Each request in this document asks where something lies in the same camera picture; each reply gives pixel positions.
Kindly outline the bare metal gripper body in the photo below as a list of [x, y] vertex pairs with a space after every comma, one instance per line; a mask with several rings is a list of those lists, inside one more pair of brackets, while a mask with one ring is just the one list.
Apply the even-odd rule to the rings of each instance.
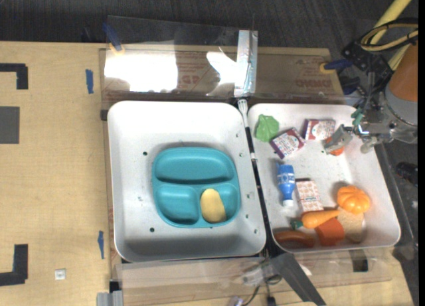
[[372, 123], [363, 121], [355, 127], [357, 134], [363, 139], [375, 137], [380, 142], [401, 141], [407, 144], [418, 143], [418, 128], [398, 120]]

